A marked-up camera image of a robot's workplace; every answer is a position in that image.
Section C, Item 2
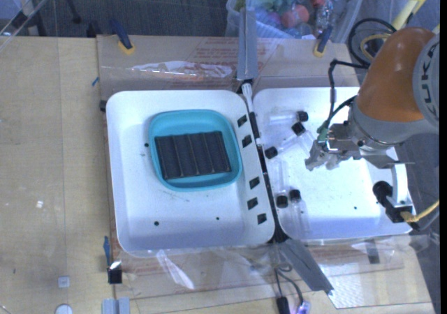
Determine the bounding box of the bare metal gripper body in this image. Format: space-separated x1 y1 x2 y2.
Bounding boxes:
321 123 372 160

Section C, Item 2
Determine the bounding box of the clear plastic bottle black cap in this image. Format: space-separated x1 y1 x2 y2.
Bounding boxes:
268 110 310 127
288 188 312 235
291 121 317 154
264 134 302 160
273 160 291 209

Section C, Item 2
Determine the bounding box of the white plastic tray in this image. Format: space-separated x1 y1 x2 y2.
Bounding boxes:
105 89 276 258
251 86 417 242

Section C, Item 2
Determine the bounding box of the black ribbed rectangular block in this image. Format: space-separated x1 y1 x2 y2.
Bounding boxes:
154 130 233 181

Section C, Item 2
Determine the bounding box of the blue plate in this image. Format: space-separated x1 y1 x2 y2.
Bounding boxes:
147 109 243 192

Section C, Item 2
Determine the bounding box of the black cylinder on white bracket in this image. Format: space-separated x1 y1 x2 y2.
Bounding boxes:
372 161 414 224

